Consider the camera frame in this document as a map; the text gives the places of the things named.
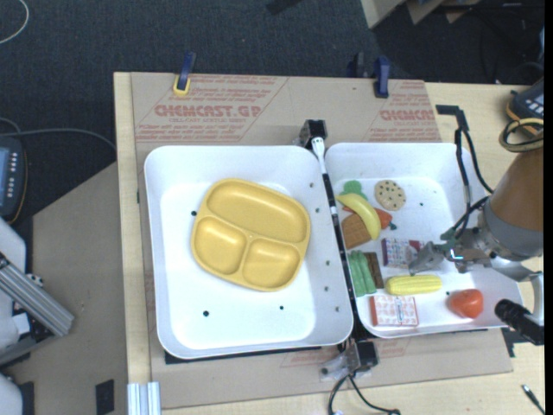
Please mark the orange and white packet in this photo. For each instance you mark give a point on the orange and white packet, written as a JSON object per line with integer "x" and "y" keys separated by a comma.
{"x": 393, "y": 310}

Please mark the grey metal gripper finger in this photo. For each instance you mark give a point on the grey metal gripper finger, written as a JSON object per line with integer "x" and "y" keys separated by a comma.
{"x": 463, "y": 266}
{"x": 427, "y": 257}

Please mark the brown chocolate bar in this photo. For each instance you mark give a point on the brown chocolate bar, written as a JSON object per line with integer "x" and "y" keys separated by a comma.
{"x": 374, "y": 270}

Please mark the black cylinder on white bracket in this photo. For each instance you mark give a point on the black cylinder on white bracket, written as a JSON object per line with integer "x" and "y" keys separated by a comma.
{"x": 516, "y": 316}

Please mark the yellow corn cob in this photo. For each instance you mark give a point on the yellow corn cob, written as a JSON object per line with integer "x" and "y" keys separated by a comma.
{"x": 412, "y": 284}

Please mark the white plastic tray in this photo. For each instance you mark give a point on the white plastic tray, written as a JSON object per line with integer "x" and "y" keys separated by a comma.
{"x": 242, "y": 318}
{"x": 432, "y": 214}

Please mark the orange tomato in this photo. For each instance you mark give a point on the orange tomato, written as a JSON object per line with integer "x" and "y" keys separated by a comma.
{"x": 465, "y": 303}

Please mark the white colourful print carton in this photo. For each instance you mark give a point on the white colourful print carton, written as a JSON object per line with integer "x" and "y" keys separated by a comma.
{"x": 397, "y": 252}

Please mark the brown waffle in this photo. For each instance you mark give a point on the brown waffle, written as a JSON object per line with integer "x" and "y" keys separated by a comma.
{"x": 355, "y": 231}

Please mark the orange carrot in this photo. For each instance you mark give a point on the orange carrot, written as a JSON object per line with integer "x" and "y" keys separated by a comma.
{"x": 384, "y": 218}

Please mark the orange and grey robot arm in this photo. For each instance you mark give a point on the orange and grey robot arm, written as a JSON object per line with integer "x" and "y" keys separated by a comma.
{"x": 516, "y": 197}

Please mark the yellow divided plate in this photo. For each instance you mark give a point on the yellow divided plate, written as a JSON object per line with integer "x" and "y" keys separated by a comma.
{"x": 250, "y": 231}

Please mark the brown cardboard board red print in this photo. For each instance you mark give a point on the brown cardboard board red print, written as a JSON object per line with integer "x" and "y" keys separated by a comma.
{"x": 242, "y": 115}

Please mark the black pen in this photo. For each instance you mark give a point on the black pen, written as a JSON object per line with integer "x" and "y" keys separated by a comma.
{"x": 532, "y": 398}

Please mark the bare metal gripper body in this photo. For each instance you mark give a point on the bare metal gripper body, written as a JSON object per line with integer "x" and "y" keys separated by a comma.
{"x": 475, "y": 249}

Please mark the green broccoli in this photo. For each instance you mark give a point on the green broccoli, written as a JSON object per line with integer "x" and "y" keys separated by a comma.
{"x": 353, "y": 187}

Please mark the green asparagus bundle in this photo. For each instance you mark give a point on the green asparagus bundle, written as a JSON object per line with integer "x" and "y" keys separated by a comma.
{"x": 360, "y": 275}

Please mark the thin black and white rod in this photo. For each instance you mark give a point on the thin black and white rod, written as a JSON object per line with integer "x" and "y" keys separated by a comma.
{"x": 332, "y": 208}

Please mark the yellow banana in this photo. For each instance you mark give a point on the yellow banana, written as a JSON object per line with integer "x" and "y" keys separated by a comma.
{"x": 367, "y": 214}

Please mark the beige chocolate chip biscuit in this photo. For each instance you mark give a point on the beige chocolate chip biscuit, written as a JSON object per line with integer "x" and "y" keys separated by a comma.
{"x": 389, "y": 194}

